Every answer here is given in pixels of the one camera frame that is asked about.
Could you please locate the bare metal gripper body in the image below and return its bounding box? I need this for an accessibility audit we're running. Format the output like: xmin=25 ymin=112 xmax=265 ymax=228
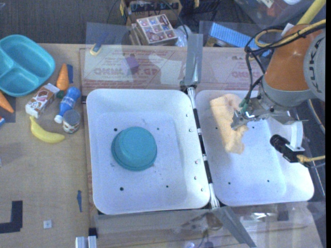
xmin=238 ymin=97 xmax=294 ymax=125

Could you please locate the yellow cloth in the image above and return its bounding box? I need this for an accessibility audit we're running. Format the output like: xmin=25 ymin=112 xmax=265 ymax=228
xmin=209 ymin=94 xmax=250 ymax=155

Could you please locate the white plastic tray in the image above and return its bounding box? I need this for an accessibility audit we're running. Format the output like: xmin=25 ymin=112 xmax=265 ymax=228
xmin=86 ymin=88 xmax=211 ymax=215
xmin=195 ymin=89 xmax=315 ymax=207

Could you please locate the brown cardboard board red print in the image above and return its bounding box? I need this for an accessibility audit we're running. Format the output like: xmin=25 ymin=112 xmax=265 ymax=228
xmin=79 ymin=45 xmax=326 ymax=244

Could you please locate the teal bowl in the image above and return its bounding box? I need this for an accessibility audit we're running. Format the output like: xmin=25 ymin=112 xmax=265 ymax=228
xmin=111 ymin=127 xmax=158 ymax=172

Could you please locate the wooden picture puzzle box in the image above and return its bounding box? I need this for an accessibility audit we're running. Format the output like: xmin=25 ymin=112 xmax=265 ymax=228
xmin=129 ymin=14 xmax=179 ymax=47

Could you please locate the small grey-topped can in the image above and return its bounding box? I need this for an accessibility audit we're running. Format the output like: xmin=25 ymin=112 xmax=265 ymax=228
xmin=62 ymin=109 xmax=81 ymax=134

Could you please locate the blue bottle with white cap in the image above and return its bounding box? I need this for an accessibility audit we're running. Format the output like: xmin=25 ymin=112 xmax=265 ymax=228
xmin=54 ymin=86 xmax=82 ymax=125

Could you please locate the orange carrot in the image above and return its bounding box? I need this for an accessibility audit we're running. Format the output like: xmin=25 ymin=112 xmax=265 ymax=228
xmin=0 ymin=90 xmax=15 ymax=114
xmin=55 ymin=63 xmax=70 ymax=99

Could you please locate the yellow banana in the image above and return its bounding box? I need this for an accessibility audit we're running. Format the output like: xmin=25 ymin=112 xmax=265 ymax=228
xmin=29 ymin=116 xmax=66 ymax=144

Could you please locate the brown and white carton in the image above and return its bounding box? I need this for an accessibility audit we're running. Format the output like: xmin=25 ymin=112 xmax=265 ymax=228
xmin=25 ymin=83 xmax=61 ymax=119

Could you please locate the blue divided plate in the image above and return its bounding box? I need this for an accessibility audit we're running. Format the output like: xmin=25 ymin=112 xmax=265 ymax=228
xmin=0 ymin=34 xmax=56 ymax=98

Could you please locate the black cylinder on white bracket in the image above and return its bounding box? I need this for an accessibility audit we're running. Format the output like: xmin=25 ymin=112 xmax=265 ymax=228
xmin=269 ymin=120 xmax=306 ymax=164

